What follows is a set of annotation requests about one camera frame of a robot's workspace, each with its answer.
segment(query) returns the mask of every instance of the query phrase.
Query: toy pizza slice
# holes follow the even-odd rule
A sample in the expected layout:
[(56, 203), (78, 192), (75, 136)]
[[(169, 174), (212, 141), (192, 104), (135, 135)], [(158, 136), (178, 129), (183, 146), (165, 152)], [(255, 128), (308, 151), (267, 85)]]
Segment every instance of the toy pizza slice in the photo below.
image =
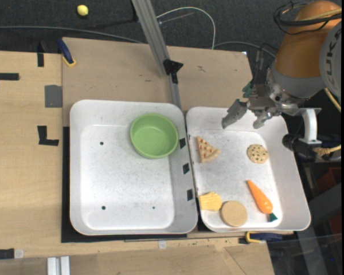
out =
[(217, 148), (212, 147), (205, 139), (200, 136), (196, 137), (198, 152), (199, 152), (199, 160), (201, 163), (205, 163), (211, 161), (218, 157), (220, 154), (220, 150)]

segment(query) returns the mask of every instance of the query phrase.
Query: green bowl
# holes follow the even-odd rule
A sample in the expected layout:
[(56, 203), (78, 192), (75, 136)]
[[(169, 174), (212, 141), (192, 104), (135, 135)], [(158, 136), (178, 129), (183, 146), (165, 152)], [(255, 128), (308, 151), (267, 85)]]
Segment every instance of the green bowl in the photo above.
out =
[(167, 117), (157, 113), (136, 118), (131, 124), (130, 137), (135, 150), (149, 159), (168, 156), (178, 144), (176, 126)]

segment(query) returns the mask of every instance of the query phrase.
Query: toy carrot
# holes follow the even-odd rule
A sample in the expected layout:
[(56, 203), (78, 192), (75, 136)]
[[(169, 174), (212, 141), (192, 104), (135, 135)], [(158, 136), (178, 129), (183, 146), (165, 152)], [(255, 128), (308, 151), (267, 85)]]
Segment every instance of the toy carrot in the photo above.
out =
[(268, 197), (251, 180), (248, 180), (247, 183), (260, 211), (269, 215), (270, 222), (277, 220), (273, 213), (273, 204)]

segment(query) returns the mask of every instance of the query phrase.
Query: white tray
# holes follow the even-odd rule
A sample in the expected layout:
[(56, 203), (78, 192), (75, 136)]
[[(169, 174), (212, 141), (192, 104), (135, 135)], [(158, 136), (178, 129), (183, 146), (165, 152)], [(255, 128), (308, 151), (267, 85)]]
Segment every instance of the white tray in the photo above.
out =
[[(187, 132), (197, 195), (214, 191), (222, 201), (236, 200), (248, 211), (248, 219), (240, 227), (223, 222), (219, 211), (201, 211), (204, 224), (215, 232), (303, 230), (311, 221), (310, 211), (293, 153), (282, 145), (288, 133), (282, 117), (273, 117), (259, 129), (252, 124), (255, 116), (248, 111), (236, 123), (222, 129), (221, 120), (227, 109), (195, 107), (186, 115)], [(220, 155), (207, 163), (199, 163), (196, 136), (206, 139), (221, 150)], [(246, 150), (251, 144), (262, 144), (269, 152), (264, 164), (252, 163)], [(277, 220), (257, 208), (246, 183), (254, 181), (273, 203)]]
[[(168, 157), (146, 159), (131, 144), (131, 123), (149, 112), (177, 127), (181, 141)], [(196, 226), (185, 119), (175, 105), (81, 100), (70, 112), (70, 145), (70, 219), (78, 232), (182, 234)]]

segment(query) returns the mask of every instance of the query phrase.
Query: wooden table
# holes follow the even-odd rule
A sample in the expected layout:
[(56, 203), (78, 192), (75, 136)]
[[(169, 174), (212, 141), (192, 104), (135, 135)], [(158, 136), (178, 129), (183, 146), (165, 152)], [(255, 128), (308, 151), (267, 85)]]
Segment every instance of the wooden table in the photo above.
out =
[[(44, 66), (38, 67), (35, 53), (0, 51), (0, 73), (20, 76), (18, 81), (0, 80), (0, 249), (21, 249), (25, 258), (157, 252), (158, 241), (61, 243), (62, 128), (69, 125), (71, 105), (81, 99), (170, 101), (168, 84), (148, 45), (64, 41), (77, 61), (73, 68), (60, 54), (45, 53)], [(185, 64), (178, 73), (184, 112), (198, 105), (226, 108), (241, 98), (242, 87), (251, 79), (243, 53), (179, 47), (169, 47), (169, 52), (172, 60)], [(50, 85), (62, 87), (62, 108), (46, 107), (45, 88)], [(38, 144), (40, 125), (47, 126), (48, 139), (59, 140), (58, 146)], [(211, 246), (229, 270), (239, 269), (228, 254), (234, 253), (230, 247), (237, 246), (242, 235), (192, 231), (187, 239), (168, 240), (166, 246), (185, 247), (187, 253), (190, 247), (206, 252), (203, 247)], [(249, 255), (262, 258), (268, 263), (265, 274), (273, 274), (266, 244)]]

